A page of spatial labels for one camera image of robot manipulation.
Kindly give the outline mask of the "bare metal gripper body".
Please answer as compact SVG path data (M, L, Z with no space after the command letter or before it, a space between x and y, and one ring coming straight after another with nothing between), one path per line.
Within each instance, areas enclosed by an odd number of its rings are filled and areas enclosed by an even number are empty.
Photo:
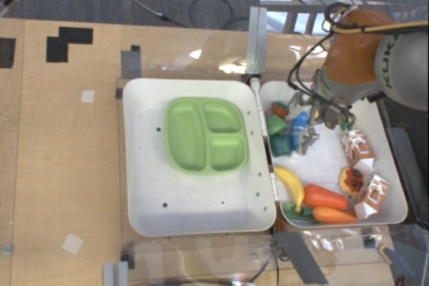
M318 94L311 96L311 109L309 115L310 125L323 124L328 129L352 129L355 124L355 115L347 106L341 106L333 100L323 98Z

